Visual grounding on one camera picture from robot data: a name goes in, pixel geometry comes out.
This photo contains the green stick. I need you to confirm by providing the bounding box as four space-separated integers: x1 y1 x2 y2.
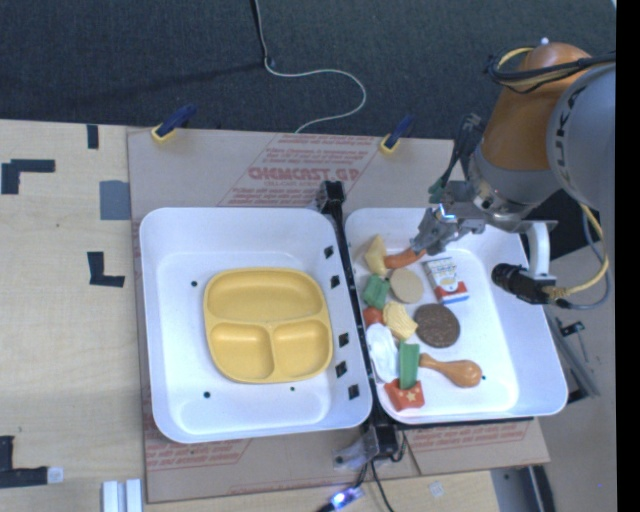
397 339 422 392

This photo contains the black block with thin wires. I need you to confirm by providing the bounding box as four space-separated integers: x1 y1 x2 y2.
317 180 347 216
368 420 402 460

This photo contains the green toy vegetable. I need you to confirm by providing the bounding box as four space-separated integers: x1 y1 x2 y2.
361 273 392 311

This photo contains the brown cardboard board red print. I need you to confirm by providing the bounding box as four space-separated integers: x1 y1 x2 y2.
125 127 552 504

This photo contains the white red blue carton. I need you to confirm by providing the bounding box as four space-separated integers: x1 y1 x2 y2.
421 256 471 305

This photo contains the yellow ridged toy food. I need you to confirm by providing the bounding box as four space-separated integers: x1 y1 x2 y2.
382 300 420 342

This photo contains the yellow cheese wedge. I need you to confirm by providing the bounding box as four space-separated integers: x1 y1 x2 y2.
363 234 389 278

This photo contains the red box with yellow star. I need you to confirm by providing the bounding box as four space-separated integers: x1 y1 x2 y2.
383 379 427 414

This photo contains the yellow divided plate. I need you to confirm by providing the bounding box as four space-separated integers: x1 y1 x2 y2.
201 267 335 386

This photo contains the brown chicken drumstick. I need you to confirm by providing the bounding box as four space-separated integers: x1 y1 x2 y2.
418 351 484 389

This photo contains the black cylinder on white bracket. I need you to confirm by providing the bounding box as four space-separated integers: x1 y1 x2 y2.
490 221 558 306

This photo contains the white plastic tray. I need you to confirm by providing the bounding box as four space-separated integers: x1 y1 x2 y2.
343 206 570 427
138 206 374 445

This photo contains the brown round biscuit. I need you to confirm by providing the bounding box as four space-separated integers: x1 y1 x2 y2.
412 302 462 350

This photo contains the white ridged toy food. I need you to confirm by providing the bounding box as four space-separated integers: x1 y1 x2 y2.
365 322 401 384

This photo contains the orange sausage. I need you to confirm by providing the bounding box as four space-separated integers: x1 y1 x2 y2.
383 248 427 270

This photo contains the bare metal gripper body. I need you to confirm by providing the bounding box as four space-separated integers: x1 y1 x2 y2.
433 180 524 237

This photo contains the tan round biscuit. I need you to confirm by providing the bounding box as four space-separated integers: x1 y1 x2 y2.
388 267 425 305

